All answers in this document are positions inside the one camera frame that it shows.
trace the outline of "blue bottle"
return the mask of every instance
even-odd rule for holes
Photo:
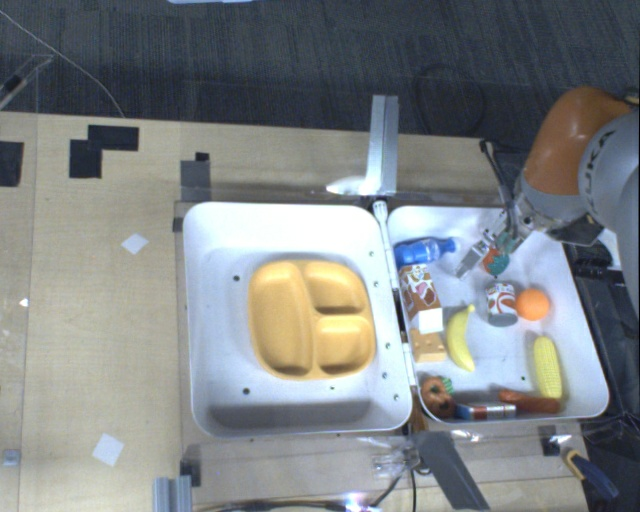
[[[407,265],[431,263],[439,260],[445,252],[455,252],[456,242],[453,238],[424,238],[410,244],[400,244],[393,250],[398,269]]]

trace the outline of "orange toy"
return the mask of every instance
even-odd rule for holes
[[[525,320],[540,320],[549,312],[549,299],[540,290],[529,288],[516,298],[516,311]]]

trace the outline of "yellow plate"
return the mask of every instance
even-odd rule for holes
[[[260,267],[249,284],[249,327],[258,361],[283,379],[343,377],[375,355],[364,284],[338,263],[283,260]]]

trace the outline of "red and white can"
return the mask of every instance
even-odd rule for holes
[[[509,283],[493,283],[485,289],[489,323],[495,327],[508,327],[518,321],[516,293]]]

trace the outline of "silver bracket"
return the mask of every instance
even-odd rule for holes
[[[361,195],[383,196],[396,191],[399,119],[397,96],[373,97],[367,175]]]
[[[416,432],[412,440],[454,510],[490,510],[449,432]]]
[[[153,512],[191,512],[191,476],[153,481]]]

